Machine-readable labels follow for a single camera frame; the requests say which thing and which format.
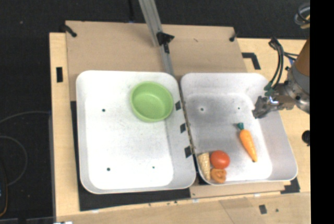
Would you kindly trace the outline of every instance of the tomato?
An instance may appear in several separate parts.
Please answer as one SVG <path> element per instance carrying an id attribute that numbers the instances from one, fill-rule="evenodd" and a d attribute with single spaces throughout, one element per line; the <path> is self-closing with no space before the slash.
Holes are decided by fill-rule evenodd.
<path id="1" fill-rule="evenodd" d="M 230 157 L 224 151 L 214 151 L 210 156 L 210 162 L 214 168 L 225 169 L 230 164 Z"/>

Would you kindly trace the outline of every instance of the bowl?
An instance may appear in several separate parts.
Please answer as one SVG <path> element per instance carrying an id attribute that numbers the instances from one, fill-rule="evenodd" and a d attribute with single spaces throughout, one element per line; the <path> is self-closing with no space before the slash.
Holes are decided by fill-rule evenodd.
<path id="1" fill-rule="evenodd" d="M 174 106 L 171 93 L 163 85 L 151 81 L 137 84 L 131 90 L 130 102 L 133 113 L 145 122 L 166 119 Z"/>

